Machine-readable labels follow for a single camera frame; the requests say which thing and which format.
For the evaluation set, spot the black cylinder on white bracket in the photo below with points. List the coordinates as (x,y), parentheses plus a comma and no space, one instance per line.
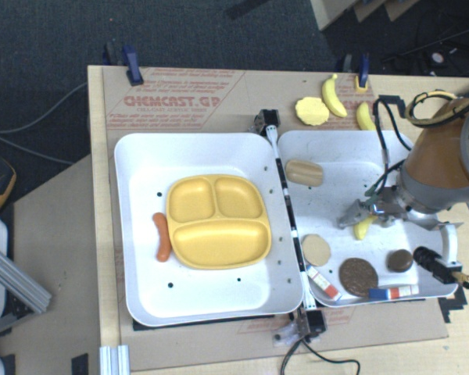
(434,262)

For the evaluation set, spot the yellow divided plate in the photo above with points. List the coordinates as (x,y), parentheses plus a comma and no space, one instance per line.
(219,233)

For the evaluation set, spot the pale yellow round biscuit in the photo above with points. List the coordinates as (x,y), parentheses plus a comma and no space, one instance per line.
(312,111)

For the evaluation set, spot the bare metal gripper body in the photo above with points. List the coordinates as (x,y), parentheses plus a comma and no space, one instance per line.
(391,205)

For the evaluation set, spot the tan round biscuit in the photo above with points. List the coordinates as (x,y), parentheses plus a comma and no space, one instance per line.
(316,250)

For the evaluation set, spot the tan bread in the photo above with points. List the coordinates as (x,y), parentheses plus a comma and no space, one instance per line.
(304,173)

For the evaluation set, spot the white plastic tray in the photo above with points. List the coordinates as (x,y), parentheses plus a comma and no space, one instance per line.
(344,158)
(203,295)

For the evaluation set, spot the large brown round biscuit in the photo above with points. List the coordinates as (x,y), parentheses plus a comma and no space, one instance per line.
(358,277)

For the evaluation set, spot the orange sausage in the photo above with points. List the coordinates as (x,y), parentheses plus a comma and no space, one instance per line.
(163,236)

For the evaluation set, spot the blue, white and red carton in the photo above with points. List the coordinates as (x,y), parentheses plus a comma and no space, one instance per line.
(392,291)

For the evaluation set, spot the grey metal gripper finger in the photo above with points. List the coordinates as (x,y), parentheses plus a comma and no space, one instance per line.
(351,214)
(385,220)

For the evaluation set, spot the brown doughnut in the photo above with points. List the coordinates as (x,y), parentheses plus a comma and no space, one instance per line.
(400,260)

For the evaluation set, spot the thin black and white rod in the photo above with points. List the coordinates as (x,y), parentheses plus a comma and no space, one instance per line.
(285,188)

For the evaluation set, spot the brown cardboard board, red print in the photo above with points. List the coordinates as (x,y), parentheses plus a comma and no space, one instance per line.
(187,100)

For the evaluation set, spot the yellow banana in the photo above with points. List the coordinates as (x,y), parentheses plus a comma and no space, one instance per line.
(364,117)
(362,229)
(333,98)

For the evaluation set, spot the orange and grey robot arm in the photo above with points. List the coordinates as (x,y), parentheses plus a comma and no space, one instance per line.
(437,158)

